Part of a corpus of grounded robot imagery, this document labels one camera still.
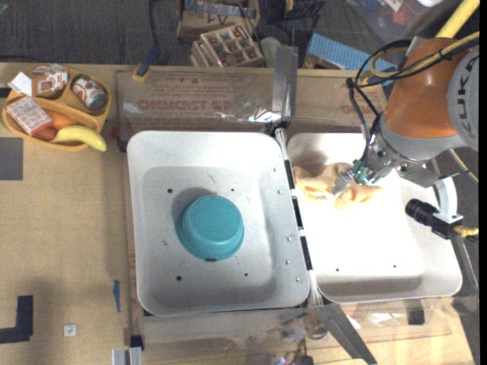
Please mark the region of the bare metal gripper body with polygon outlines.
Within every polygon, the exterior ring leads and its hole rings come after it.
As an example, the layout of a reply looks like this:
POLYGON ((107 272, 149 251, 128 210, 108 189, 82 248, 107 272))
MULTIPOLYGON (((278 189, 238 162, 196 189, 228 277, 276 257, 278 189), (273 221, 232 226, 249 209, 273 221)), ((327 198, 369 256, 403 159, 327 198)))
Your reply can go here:
POLYGON ((371 141, 365 146, 362 156, 353 161, 352 178, 356 183, 372 185, 399 169, 406 158, 385 141, 371 141))

